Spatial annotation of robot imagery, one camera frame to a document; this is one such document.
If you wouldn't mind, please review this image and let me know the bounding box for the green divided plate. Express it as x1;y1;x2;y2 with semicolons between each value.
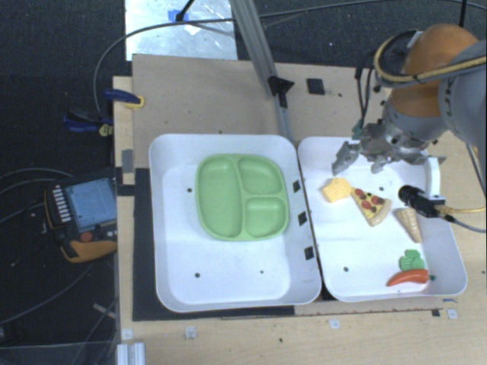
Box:
194;153;288;243

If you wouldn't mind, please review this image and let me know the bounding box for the toy pizza slice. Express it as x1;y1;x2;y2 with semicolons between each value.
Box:
349;186;393;228

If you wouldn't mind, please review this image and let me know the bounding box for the yellow corn piece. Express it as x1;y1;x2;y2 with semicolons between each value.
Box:
322;177;352;205

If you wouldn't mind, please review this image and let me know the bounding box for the green broccoli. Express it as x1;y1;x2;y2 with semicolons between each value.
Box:
398;249;427;271

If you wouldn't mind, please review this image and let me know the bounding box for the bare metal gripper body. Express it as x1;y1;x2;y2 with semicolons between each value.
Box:
356;121;430;164

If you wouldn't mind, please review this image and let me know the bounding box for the white plastic tray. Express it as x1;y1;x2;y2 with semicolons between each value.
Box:
297;135;469;304
148;133;323;313

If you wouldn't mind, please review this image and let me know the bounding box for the brown cardboard board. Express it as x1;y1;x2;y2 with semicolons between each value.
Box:
132;53;472;322

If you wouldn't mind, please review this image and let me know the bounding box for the black cylinder on white bracket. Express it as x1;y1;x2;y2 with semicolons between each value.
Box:
397;157;447;219

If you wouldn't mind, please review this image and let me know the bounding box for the beige ice cream cone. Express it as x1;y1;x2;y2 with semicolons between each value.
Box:
396;208;424;244

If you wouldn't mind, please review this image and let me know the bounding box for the orange carrot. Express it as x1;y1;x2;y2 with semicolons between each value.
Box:
386;268;437;288

